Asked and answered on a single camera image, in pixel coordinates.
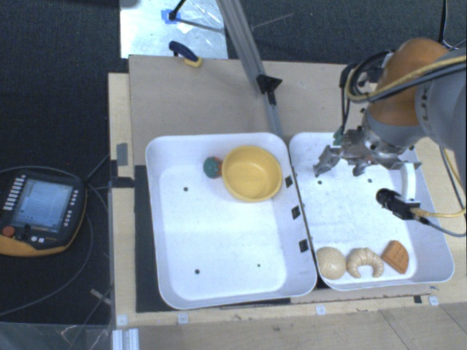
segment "croissant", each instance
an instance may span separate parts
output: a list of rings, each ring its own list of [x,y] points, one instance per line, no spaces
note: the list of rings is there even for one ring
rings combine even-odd
[[[385,265],[378,254],[369,248],[358,248],[352,250],[347,258],[347,272],[353,277],[359,279],[362,277],[358,272],[361,265],[370,265],[373,267],[373,277],[380,277],[385,270]]]

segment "blue and yellow object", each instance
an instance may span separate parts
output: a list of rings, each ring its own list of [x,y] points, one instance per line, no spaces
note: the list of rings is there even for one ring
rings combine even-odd
[[[174,52],[175,55],[181,55],[183,57],[184,62],[192,67],[199,67],[201,66],[202,59],[195,55],[195,53],[182,43],[171,41],[169,43],[169,49]]]

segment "yellow bowl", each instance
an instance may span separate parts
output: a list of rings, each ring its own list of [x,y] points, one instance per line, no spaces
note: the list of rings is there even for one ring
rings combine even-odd
[[[275,195],[282,185],[282,170],[276,158],[260,147],[244,145],[227,154],[222,178],[233,197],[259,202]]]

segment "wooden table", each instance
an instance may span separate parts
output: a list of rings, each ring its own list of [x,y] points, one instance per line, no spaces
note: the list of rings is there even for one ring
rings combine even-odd
[[[265,62],[284,82],[276,91],[285,140],[304,131],[331,132],[340,124],[342,65]],[[361,121],[353,107],[347,126]],[[205,60],[199,69],[179,58],[130,57],[129,74],[109,75],[110,154],[118,176],[134,178],[147,143],[161,135],[267,131],[263,99],[239,61]],[[128,150],[125,159],[117,147]],[[456,211],[437,146],[417,145],[437,211]],[[459,349],[467,343],[466,240],[447,238],[455,260],[446,283],[354,292],[315,290],[289,305],[203,308],[138,314],[134,253],[134,189],[111,190],[115,325],[139,327],[141,349]],[[443,220],[456,232],[463,218]],[[415,303],[414,296],[422,298]],[[436,296],[440,306],[432,306]],[[318,315],[324,307],[326,315]]]

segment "food item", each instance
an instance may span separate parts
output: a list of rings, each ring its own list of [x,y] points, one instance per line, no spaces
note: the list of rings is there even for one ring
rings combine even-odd
[[[337,249],[326,246],[316,252],[321,276],[330,280],[340,279],[345,273],[345,257]]]
[[[406,273],[409,267],[409,253],[399,241],[392,240],[381,258],[399,273]]]
[[[347,272],[359,279],[362,277],[360,272],[358,272],[358,267],[361,265],[370,265],[373,267],[373,277],[380,277],[385,270],[385,264],[382,259],[369,248],[352,250],[347,258]]]

